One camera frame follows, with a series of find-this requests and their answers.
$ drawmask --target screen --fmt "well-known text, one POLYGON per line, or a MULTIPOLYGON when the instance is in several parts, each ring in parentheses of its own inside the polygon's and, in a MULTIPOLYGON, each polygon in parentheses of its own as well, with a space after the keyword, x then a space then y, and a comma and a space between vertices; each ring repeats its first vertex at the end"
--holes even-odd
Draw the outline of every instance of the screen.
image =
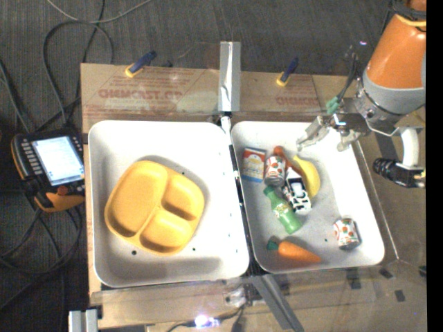
POLYGON ((36 140, 33 148, 52 186, 84 178, 84 167, 68 136, 36 140))

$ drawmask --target orange handle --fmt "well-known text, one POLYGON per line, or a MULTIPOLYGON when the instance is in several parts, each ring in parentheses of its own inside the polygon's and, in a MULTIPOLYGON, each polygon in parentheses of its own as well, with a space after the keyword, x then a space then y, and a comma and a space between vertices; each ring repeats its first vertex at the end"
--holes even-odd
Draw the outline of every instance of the orange handle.
POLYGON ((281 146, 274 147, 274 155, 281 157, 286 162, 285 169, 288 169, 288 167, 291 167, 295 172, 297 172, 300 176, 305 178, 305 174, 303 173, 303 170, 301 168, 297 168, 291 160, 286 156, 284 153, 284 149, 281 146))

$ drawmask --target white can with red dots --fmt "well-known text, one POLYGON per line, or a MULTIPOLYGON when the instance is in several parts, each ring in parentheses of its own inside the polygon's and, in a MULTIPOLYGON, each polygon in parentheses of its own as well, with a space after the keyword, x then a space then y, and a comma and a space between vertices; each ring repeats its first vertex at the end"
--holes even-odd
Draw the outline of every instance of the white can with red dots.
POLYGON ((352 219, 337 220, 334 223, 334 232, 341 250, 352 250, 361 243, 355 222, 352 219))
POLYGON ((284 185, 286 161, 280 156, 269 156, 264 164, 264 183, 274 187, 284 185))

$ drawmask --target yellow and blue clamp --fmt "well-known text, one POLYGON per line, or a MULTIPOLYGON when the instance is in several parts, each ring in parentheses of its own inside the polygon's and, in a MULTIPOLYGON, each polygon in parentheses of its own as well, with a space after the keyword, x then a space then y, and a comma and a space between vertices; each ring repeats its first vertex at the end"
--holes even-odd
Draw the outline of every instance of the yellow and blue clamp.
POLYGON ((151 50, 150 52, 146 53, 144 56, 142 56, 139 60, 137 60, 135 63, 129 65, 125 69, 125 73, 129 77, 134 77, 138 73, 142 71, 142 68, 144 65, 150 65, 151 61, 155 59, 157 56, 157 53, 155 53, 154 50, 151 50))
POLYGON ((280 86, 286 86, 289 82, 289 76, 297 69, 298 66, 298 57, 295 57, 292 59, 292 62, 287 67, 286 71, 283 71, 279 76, 277 77, 277 84, 280 86))

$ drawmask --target button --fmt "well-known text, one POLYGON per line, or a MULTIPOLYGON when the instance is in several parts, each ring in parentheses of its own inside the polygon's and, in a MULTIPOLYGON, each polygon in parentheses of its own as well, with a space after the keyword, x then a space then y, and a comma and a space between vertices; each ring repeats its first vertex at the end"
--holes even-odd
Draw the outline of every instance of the button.
POLYGON ((66 196, 69 193, 69 189, 65 185, 61 185, 57 188, 57 194, 59 196, 66 196))

